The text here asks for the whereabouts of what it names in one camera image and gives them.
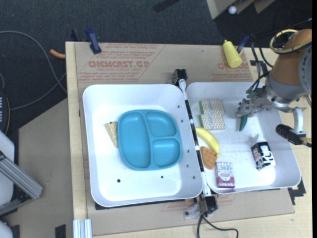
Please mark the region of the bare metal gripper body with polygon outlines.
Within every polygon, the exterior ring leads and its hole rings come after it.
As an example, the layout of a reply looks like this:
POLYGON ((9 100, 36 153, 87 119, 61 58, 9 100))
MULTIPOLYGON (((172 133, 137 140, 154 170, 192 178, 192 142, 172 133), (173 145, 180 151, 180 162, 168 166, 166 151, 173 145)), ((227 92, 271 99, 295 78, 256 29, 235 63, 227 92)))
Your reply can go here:
POLYGON ((299 98, 298 87, 258 87, 247 90, 248 105, 256 107, 256 113, 276 109, 284 113, 290 113, 293 108, 289 104, 299 98))

